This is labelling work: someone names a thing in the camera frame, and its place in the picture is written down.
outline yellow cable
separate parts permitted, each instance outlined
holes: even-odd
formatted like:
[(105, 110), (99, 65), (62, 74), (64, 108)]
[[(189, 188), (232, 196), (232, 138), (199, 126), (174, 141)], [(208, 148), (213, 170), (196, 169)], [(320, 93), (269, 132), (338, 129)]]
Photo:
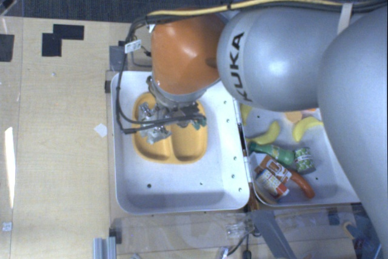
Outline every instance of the yellow cable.
[(147, 14), (147, 16), (153, 15), (173, 15), (173, 16), (193, 16), (193, 15), (205, 15), (211, 13), (224, 12), (228, 10), (236, 10), (240, 8), (251, 7), (254, 5), (260, 4), (269, 4), (274, 2), (303, 2), (310, 4), (322, 4), (322, 5), (337, 5), (342, 6), (341, 2), (328, 1), (328, 0), (248, 0), (241, 1), (235, 4), (228, 5), (220, 5), (217, 7), (210, 7), (204, 9), (193, 9), (193, 10), (158, 10)]

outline table surface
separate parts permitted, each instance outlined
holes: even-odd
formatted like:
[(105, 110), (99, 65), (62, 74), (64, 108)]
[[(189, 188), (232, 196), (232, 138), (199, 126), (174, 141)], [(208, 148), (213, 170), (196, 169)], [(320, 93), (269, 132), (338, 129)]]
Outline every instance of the table surface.
[[(0, 19), (4, 31), (15, 35), (12, 62), (0, 63), (0, 114), (1, 130), (10, 125), (14, 128), (16, 149), (13, 208), (8, 198), (5, 158), (0, 159), (0, 221), (12, 222), (11, 230), (0, 233), (0, 259), (92, 258), (93, 239), (108, 236), (112, 212), (108, 139), (94, 128), (107, 125), (104, 81), (109, 46), (125, 38), (129, 25)], [(84, 40), (62, 40), (62, 57), (42, 57), (42, 33), (52, 33), (53, 24), (83, 25)], [(202, 215), (203, 219), (210, 217), (207, 232), (198, 232), (190, 223), (180, 230), (200, 242), (201, 236), (213, 232), (213, 223), (224, 230), (219, 215), (222, 213)], [(171, 215), (160, 222), (158, 229), (166, 234), (161, 241), (170, 241), (168, 247), (150, 247), (155, 228), (147, 227), (144, 218), (128, 216), (135, 240), (144, 243), (138, 255), (142, 259), (214, 259), (219, 249), (216, 244), (193, 247), (196, 242), (185, 236), (177, 241), (174, 226), (181, 217)], [(295, 236), (294, 230), (289, 231), (291, 235)], [(291, 240), (298, 257), (322, 252), (326, 258), (355, 258), (351, 240), (338, 227), (326, 226), (320, 237), (306, 241)], [(273, 258), (262, 238), (252, 238), (250, 243), (254, 245), (253, 258)], [(243, 249), (231, 258), (241, 258)], [(135, 250), (123, 250), (118, 258), (129, 259)]]

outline yellow banana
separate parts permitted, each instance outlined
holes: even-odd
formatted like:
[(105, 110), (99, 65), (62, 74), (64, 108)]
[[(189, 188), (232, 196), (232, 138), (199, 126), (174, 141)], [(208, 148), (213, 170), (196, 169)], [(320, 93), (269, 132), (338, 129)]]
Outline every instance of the yellow banana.
[(292, 130), (293, 139), (298, 143), (301, 141), (304, 133), (314, 127), (314, 126), (322, 126), (323, 122), (314, 118), (313, 116), (308, 116), (307, 118), (302, 119), (298, 123), (295, 124), (295, 127)]
[(268, 131), (255, 138), (249, 138), (247, 141), (253, 141), (259, 145), (272, 144), (280, 134), (280, 125), (278, 121), (274, 121), (268, 128)]
[(240, 104), (241, 118), (244, 126), (247, 125), (248, 114), (250, 113), (251, 110), (252, 110), (252, 107), (245, 104)]

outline plastic bottle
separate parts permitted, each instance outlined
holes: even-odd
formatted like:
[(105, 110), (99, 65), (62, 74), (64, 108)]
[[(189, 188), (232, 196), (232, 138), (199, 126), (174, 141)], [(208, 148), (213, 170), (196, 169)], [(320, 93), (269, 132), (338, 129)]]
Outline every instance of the plastic bottle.
[(274, 145), (259, 145), (257, 143), (251, 142), (249, 144), (249, 152), (253, 151), (264, 152), (285, 166), (292, 165), (295, 159), (295, 154), (293, 151), (285, 150)]

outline white strap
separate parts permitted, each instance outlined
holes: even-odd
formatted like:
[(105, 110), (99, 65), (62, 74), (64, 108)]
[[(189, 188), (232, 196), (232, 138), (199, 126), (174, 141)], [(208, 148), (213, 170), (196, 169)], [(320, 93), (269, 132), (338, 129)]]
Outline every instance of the white strap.
[(349, 26), (350, 18), (352, 17), (352, 9), (353, 9), (352, 3), (343, 4), (342, 10), (341, 10), (341, 16), (339, 17), (339, 21), (338, 21), (337, 35), (342, 33), (343, 30)]

